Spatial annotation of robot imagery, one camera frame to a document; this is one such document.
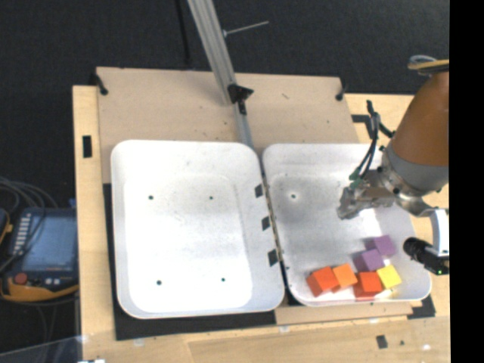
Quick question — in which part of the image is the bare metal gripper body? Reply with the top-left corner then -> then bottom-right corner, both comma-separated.
355,167 -> 436,217

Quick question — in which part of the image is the white plastic tray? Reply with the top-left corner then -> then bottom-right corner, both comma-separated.
110,138 -> 286,320
261,142 -> 433,308

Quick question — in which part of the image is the purple cube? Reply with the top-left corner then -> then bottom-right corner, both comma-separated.
352,248 -> 386,274
364,234 -> 398,258

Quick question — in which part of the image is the light orange cube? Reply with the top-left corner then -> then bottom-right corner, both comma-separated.
332,263 -> 358,289

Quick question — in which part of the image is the yellow cube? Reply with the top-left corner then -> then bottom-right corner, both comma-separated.
376,264 -> 403,290

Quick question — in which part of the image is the red-orange cube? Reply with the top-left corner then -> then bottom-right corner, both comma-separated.
352,271 -> 384,302
306,265 -> 340,299

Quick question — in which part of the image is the pale wood board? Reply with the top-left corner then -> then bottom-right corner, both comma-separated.
94,66 -> 415,327

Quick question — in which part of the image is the black cylinder on white bracket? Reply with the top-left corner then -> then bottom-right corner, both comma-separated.
402,208 -> 450,277

